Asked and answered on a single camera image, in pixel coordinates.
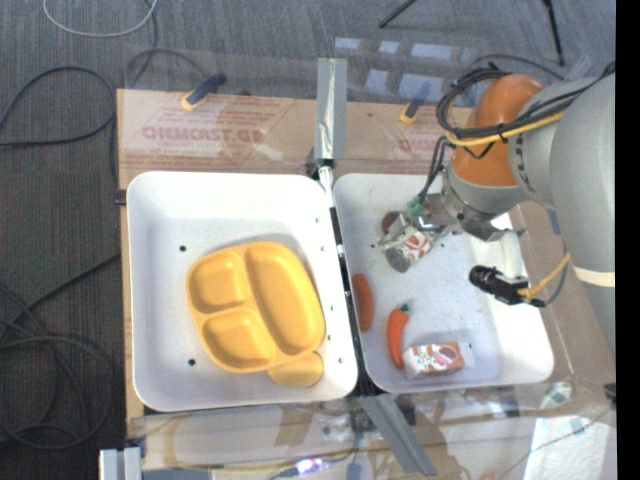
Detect yellow divided plate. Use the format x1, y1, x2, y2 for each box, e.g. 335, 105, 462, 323
185, 240, 327, 374

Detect white plastic tray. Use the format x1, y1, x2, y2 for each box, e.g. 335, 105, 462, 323
125, 170, 359, 413
332, 172, 555, 394

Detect black cylinder on white bracket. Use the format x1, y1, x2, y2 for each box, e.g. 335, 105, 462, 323
468, 227, 531, 306

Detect brown cardboard board red print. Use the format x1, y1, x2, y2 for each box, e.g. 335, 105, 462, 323
115, 87, 576, 439

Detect orange sausage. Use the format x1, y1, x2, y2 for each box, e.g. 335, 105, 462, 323
351, 272, 375, 333

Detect white and red can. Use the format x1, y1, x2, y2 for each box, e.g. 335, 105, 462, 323
384, 227, 434, 274

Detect white and brown carton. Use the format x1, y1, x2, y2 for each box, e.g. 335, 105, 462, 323
401, 341, 476, 381

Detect orange carrot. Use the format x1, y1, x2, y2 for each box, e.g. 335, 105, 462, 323
386, 303, 411, 371

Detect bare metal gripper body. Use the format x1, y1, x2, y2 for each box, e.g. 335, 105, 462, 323
408, 192, 496, 237

